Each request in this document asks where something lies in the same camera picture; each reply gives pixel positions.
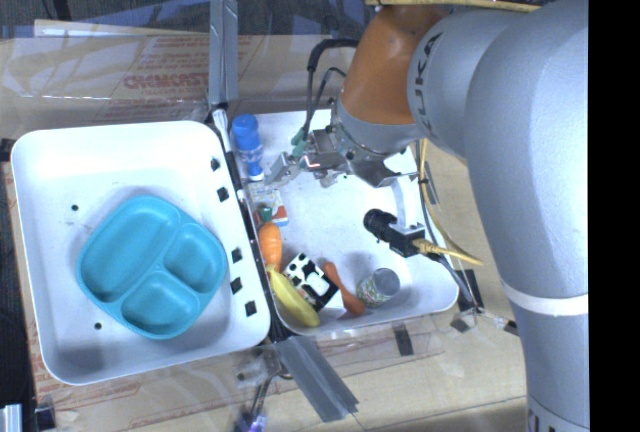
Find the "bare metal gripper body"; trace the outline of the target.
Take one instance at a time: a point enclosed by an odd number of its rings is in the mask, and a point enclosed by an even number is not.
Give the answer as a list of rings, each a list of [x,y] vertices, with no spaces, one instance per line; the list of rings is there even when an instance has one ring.
[[[388,144],[357,141],[342,127],[325,127],[309,134],[302,166],[323,180],[324,186],[331,185],[338,174],[345,174],[381,188],[404,176],[411,180],[418,176],[415,168],[391,169],[386,165],[386,160],[399,154]]]

